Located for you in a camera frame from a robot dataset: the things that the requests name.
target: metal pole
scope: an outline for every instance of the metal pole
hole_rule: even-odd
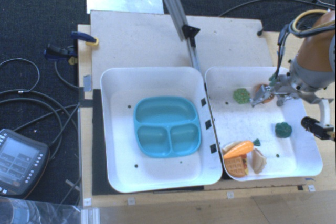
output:
[[[195,33],[191,31],[188,34],[184,34],[183,27],[188,27],[188,21],[184,13],[184,9],[182,7],[180,0],[164,0],[167,9],[169,11],[169,14],[172,17],[173,23],[175,25],[176,31],[180,37],[181,40],[187,40],[188,43],[188,50],[189,50],[189,56],[191,60],[192,66],[200,71],[200,65],[198,63],[198,56],[195,46],[195,40],[194,36]]]

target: orange carrot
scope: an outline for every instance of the orange carrot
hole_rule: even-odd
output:
[[[238,145],[231,148],[224,156],[224,159],[230,159],[243,154],[249,153],[253,150],[253,142],[250,140],[242,141]]]

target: blue plate compartment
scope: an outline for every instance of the blue plate compartment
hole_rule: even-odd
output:
[[[134,109],[133,118],[139,148],[150,157],[190,155],[201,144],[197,110],[186,98],[142,99]]]

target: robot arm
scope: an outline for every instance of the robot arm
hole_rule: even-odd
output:
[[[299,30],[300,20],[308,15],[322,14],[308,30]],[[315,93],[335,82],[335,11],[309,10],[300,14],[280,32],[278,45],[278,67],[270,78],[269,86],[262,86],[250,100],[255,106],[275,95],[277,105],[282,106],[287,100],[301,98],[310,104],[318,104],[321,121],[304,118],[301,125],[321,139],[335,139],[333,126],[330,126],[329,103],[333,99],[323,99]],[[286,75],[279,75],[279,68],[284,55],[287,36],[292,33],[304,41],[291,62]]]

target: white tray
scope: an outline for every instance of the white tray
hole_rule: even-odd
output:
[[[288,70],[281,68],[280,73]],[[282,107],[276,106],[276,97],[269,103],[254,108],[238,104],[233,92],[246,88],[251,96],[255,86],[269,83],[274,67],[214,67],[205,76],[216,135],[220,147],[243,140],[260,139],[256,147],[267,157],[264,170],[256,175],[248,154],[248,176],[235,180],[257,180],[278,177],[314,176],[322,170],[322,159],[313,134],[306,132],[301,120],[306,116],[302,100],[289,100]],[[289,138],[275,136],[275,124],[286,121],[292,126]]]
[[[190,67],[112,68],[101,76],[101,94],[110,185],[122,193],[209,185],[223,172],[202,75]],[[134,132],[133,112],[143,98],[154,96],[187,98],[198,112],[202,142],[188,156],[151,158],[141,152]]]

